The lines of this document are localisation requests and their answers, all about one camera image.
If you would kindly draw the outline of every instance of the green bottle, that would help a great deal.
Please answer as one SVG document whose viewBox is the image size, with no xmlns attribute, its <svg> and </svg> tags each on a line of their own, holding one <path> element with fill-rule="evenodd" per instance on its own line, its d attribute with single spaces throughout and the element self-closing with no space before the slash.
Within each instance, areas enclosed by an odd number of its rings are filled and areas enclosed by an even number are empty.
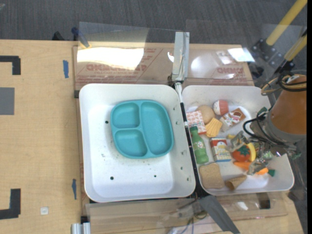
<svg viewBox="0 0 312 234">
<path fill-rule="evenodd" d="M 190 132 L 192 134 L 192 146 L 196 157 L 196 163 L 200 165 L 208 162 L 209 158 L 206 153 L 206 145 L 198 134 L 197 126 L 191 127 Z"/>
</svg>

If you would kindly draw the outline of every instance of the yellow pole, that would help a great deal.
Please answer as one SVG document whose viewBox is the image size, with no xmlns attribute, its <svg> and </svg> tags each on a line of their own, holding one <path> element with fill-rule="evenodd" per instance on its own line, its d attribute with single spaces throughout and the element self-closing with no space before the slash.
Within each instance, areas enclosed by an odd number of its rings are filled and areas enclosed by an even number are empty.
<svg viewBox="0 0 312 234">
<path fill-rule="evenodd" d="M 267 38 L 266 43 L 269 46 L 273 46 L 277 39 L 282 35 L 286 28 L 291 24 L 294 18 L 299 14 L 303 7 L 308 3 L 308 0 L 297 0 L 291 9 L 284 16 L 282 21 L 273 30 L 270 36 Z"/>
<path fill-rule="evenodd" d="M 307 45 L 308 34 L 300 37 L 298 41 L 284 55 L 285 60 L 291 61 Z"/>
</svg>

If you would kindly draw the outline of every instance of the wooden table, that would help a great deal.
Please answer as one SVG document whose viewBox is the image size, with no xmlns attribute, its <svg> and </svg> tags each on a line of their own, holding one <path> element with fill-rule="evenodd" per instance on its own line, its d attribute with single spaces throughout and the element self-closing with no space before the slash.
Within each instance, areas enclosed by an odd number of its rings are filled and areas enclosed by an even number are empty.
<svg viewBox="0 0 312 234">
<path fill-rule="evenodd" d="M 0 115 L 0 210 L 10 208 L 11 189 L 21 192 L 20 214 L 0 219 L 1 233 L 70 233 L 71 225 L 80 222 L 76 45 L 75 41 L 0 40 L 0 56 L 21 58 L 21 75 L 12 75 L 12 63 L 0 62 L 0 87 L 15 91 L 14 115 Z M 68 62 L 68 78 L 63 61 Z M 293 202 L 285 197 L 285 205 L 287 215 L 234 223 L 241 233 L 303 233 Z M 41 214 L 44 207 L 48 214 Z M 220 231 L 216 224 L 211 228 Z"/>
</svg>

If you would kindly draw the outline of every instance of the teal divided plate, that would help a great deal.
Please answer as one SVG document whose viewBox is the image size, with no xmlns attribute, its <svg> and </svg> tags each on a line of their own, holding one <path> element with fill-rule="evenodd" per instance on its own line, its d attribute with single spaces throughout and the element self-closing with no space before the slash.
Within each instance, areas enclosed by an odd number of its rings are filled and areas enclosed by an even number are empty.
<svg viewBox="0 0 312 234">
<path fill-rule="evenodd" d="M 174 145 L 167 110 L 153 100 L 129 100 L 111 111 L 111 128 L 117 150 L 128 158 L 160 157 Z"/>
</svg>

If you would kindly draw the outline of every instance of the brown cylinder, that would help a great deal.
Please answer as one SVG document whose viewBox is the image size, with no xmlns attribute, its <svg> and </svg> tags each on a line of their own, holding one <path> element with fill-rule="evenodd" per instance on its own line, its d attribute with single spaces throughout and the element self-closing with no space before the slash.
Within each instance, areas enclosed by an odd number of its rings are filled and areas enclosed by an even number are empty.
<svg viewBox="0 0 312 234">
<path fill-rule="evenodd" d="M 289 84 L 307 81 L 298 77 Z M 279 130 L 288 134 L 307 134 L 307 91 L 289 92 L 283 90 L 271 109 L 271 121 Z"/>
</svg>

